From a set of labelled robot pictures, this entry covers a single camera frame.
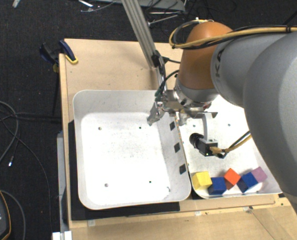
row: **purple cube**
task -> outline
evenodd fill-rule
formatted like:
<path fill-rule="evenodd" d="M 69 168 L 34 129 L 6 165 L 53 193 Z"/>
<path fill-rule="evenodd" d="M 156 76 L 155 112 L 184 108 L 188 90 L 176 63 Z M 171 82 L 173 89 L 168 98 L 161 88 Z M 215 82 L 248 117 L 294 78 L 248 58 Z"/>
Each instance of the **purple cube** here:
<path fill-rule="evenodd" d="M 244 174 L 239 181 L 237 182 L 237 186 L 242 191 L 242 193 L 246 192 L 250 188 L 254 187 L 259 182 L 253 176 L 252 172 Z"/>
<path fill-rule="evenodd" d="M 222 195 L 226 190 L 224 177 L 211 177 L 212 185 L 208 187 L 208 193 L 210 195 Z"/>
<path fill-rule="evenodd" d="M 261 167 L 257 167 L 251 173 L 259 183 L 265 181 L 268 177 Z"/>

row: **blue cube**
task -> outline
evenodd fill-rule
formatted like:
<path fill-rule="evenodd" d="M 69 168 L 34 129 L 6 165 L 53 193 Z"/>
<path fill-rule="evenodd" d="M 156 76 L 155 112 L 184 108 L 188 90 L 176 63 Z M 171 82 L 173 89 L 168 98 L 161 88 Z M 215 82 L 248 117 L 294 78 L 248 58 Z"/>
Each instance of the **blue cube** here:
<path fill-rule="evenodd" d="M 242 191 L 242 193 L 248 191 L 250 188 L 254 187 L 259 182 L 256 180 L 252 172 L 244 174 L 239 181 L 237 182 L 237 186 Z"/>
<path fill-rule="evenodd" d="M 226 190 L 224 177 L 211 177 L 212 185 L 208 187 L 208 193 L 210 195 L 222 195 Z"/>

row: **block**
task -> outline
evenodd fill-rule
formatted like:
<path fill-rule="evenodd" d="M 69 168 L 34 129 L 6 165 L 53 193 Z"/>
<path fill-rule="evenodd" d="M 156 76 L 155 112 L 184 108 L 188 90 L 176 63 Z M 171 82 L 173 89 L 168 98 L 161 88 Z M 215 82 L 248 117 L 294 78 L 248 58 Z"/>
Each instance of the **block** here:
<path fill-rule="evenodd" d="M 226 188 L 230 190 L 233 188 L 236 183 L 240 180 L 241 176 L 232 168 L 228 169 L 227 172 L 224 174 L 224 180 L 226 184 Z"/>
<path fill-rule="evenodd" d="M 222 195 L 226 190 L 224 177 L 211 177 L 212 185 L 208 187 L 208 194 L 210 195 Z"/>
<path fill-rule="evenodd" d="M 250 171 L 247 174 L 244 174 L 239 181 L 237 182 L 237 186 L 241 190 L 242 193 L 249 190 L 250 188 L 254 187 L 259 182 L 253 176 L 252 172 Z"/>
<path fill-rule="evenodd" d="M 260 183 L 265 181 L 268 176 L 263 171 L 262 167 L 257 167 L 256 169 L 252 170 L 251 173 L 253 174 L 254 178 Z"/>
<path fill-rule="evenodd" d="M 208 171 L 197 172 L 192 177 L 192 184 L 195 190 L 206 190 L 212 185 Z"/>

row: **blue and yellow clamp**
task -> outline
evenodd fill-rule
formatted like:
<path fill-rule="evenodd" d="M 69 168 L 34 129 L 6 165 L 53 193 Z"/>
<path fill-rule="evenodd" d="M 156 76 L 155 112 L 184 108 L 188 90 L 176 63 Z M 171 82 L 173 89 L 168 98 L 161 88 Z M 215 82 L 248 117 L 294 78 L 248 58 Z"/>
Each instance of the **blue and yellow clamp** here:
<path fill-rule="evenodd" d="M 76 64 L 79 62 L 78 58 L 74 55 L 72 49 L 69 45 L 64 41 L 60 40 L 58 42 L 60 49 L 51 50 L 46 42 L 42 43 L 39 48 L 39 54 L 43 60 L 53 65 L 53 71 L 59 72 L 59 53 L 64 53 L 66 59 L 71 64 Z"/>

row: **wooden table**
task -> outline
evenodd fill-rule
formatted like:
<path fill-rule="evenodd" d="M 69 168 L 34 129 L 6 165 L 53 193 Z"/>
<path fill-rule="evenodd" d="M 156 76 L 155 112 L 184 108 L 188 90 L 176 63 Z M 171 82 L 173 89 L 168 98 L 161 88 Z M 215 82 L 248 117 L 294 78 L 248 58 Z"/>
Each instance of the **wooden table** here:
<path fill-rule="evenodd" d="M 297 216 L 277 194 L 237 196 L 180 202 L 179 212 L 71 220 L 68 123 L 74 119 L 73 97 L 81 90 L 156 90 L 156 72 L 149 69 L 138 42 L 65 40 L 79 62 L 59 56 L 68 227 L 73 240 L 297 240 Z M 156 43 L 165 57 L 180 60 L 182 50 Z M 168 62 L 166 73 L 178 69 Z M 169 79 L 168 86 L 174 86 Z"/>

